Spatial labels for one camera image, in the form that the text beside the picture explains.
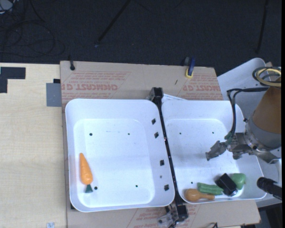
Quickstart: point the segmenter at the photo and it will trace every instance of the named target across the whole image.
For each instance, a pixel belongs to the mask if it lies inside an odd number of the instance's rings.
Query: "green toy vegetable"
[[[231,179],[235,182],[237,189],[239,190],[241,190],[246,183],[246,175],[243,173],[234,173],[231,176]]]
[[[198,182],[198,190],[202,193],[208,193],[213,195],[222,195],[223,189],[217,185],[208,185]]]

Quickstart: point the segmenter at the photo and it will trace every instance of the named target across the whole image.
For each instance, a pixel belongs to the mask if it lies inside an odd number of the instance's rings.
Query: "black tape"
[[[0,68],[0,93],[8,92],[8,79],[25,79],[25,67]]]

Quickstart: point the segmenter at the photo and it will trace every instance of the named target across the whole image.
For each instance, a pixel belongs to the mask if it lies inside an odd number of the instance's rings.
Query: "wooden table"
[[[26,77],[8,80],[8,92],[0,94],[0,228],[45,228],[50,222],[65,228],[62,113],[61,107],[48,107],[46,99],[46,84],[60,78],[60,65],[3,66],[25,67]],[[242,204],[238,215],[258,223],[255,202]]]

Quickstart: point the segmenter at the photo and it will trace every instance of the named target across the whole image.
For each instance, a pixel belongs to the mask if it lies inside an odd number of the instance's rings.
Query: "metal bracket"
[[[209,152],[206,152],[207,160],[218,157],[222,153],[224,153],[227,149],[227,145],[225,142],[216,141],[216,143],[210,148]]]
[[[167,154],[168,154],[168,158],[169,158],[169,165],[170,165],[174,189],[175,189],[174,201],[175,201],[175,205],[176,205],[178,221],[181,222],[181,221],[184,221],[186,218],[188,218],[188,212],[187,212],[187,207],[183,204],[183,200],[179,194],[178,187],[176,184],[175,172],[174,172],[172,157],[171,157],[171,153],[170,153],[168,137],[166,134],[165,123],[164,123],[163,116],[162,116],[162,106],[161,105],[162,105],[163,95],[164,94],[163,94],[162,88],[153,87],[149,93],[148,98],[149,98],[149,100],[151,100],[153,103],[155,103],[157,105],[157,108],[158,108],[159,113],[160,113],[161,124],[162,124],[161,127],[162,127],[163,136],[164,136],[164,140],[165,140],[165,144],[166,144],[166,150],[167,150]]]
[[[178,220],[176,207],[171,209],[167,214],[157,218],[157,224],[161,228],[175,227],[175,223]]]
[[[47,223],[47,228],[55,228],[55,223],[54,222]]]
[[[272,154],[270,151],[259,151],[252,149],[245,141],[244,133],[235,133],[228,149],[233,153],[233,159],[237,160],[242,157],[242,154],[254,154],[260,159],[266,161],[268,164],[275,164],[280,158]]]
[[[187,78],[193,78],[193,69],[195,66],[195,59],[192,57],[190,61],[189,68],[186,69],[186,77]]]

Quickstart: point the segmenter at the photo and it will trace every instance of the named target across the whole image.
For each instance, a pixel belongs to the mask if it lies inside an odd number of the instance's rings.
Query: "brown cylinder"
[[[281,88],[271,86],[263,95],[260,103],[253,113],[254,124],[270,133],[281,134],[282,131],[282,99]]]

